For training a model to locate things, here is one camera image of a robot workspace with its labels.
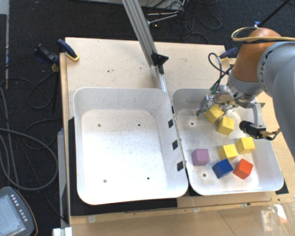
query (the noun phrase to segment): robotic arm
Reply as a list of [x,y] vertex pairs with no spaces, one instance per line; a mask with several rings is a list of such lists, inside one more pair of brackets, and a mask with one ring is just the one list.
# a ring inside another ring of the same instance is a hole
[[[254,123],[242,121],[240,129],[255,139],[268,140],[282,132],[295,160],[295,39],[283,38],[266,28],[255,28],[242,39],[246,42],[229,73],[227,85],[219,86],[214,96],[207,95],[196,112],[204,112],[214,104],[225,112],[238,106],[252,108]],[[262,122],[264,103],[254,102],[262,91],[273,99],[278,131],[267,132]]]

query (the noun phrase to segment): cube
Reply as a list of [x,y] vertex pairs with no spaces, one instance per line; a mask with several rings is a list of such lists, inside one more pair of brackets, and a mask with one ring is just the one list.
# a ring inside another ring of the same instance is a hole
[[227,158],[230,161],[233,161],[237,156],[237,150],[234,144],[223,145],[218,149],[218,154],[220,155],[221,160]]
[[256,147],[252,137],[242,137],[236,142],[237,150],[240,154],[246,154],[253,151]]
[[250,175],[253,166],[252,163],[249,163],[245,159],[241,159],[236,163],[233,173],[241,179],[245,179]]
[[211,124],[215,123],[222,115],[224,115],[223,110],[216,104],[210,107],[204,114]]
[[217,132],[229,135],[234,130],[234,127],[235,120],[227,116],[223,116],[218,122]]
[[192,154],[192,164],[194,166],[204,166],[210,161],[210,156],[206,148],[197,148]]
[[217,162],[212,167],[214,173],[216,174],[217,178],[221,178],[227,175],[229,172],[233,171],[233,167],[231,166],[228,159],[224,159],[222,161]]

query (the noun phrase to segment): gray electronic device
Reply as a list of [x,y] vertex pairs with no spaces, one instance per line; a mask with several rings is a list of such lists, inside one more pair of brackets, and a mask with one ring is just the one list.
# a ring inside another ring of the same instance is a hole
[[0,189],[0,236],[30,236],[35,227],[24,198],[11,187]]

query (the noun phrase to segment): blue cube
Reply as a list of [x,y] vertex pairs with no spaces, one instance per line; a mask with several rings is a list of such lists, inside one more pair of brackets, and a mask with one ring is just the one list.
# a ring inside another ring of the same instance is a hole
[[227,173],[233,171],[233,167],[231,166],[227,158],[217,162],[212,168],[217,178],[221,178],[222,176],[225,176]]

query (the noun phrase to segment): black bracket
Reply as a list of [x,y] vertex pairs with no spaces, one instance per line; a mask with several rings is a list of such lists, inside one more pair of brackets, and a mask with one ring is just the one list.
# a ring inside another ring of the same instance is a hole
[[164,74],[163,64],[168,60],[168,57],[156,53],[153,53],[151,57],[154,65],[158,66],[159,73]]

